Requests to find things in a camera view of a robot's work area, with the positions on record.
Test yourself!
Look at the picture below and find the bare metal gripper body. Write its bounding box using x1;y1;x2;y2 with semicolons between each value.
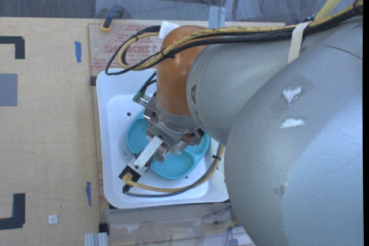
143;97;206;162

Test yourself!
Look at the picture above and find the blue divided plate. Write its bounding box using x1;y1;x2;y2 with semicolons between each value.
125;116;211;181

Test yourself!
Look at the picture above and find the white plastic tray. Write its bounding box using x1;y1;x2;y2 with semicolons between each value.
96;67;230;210

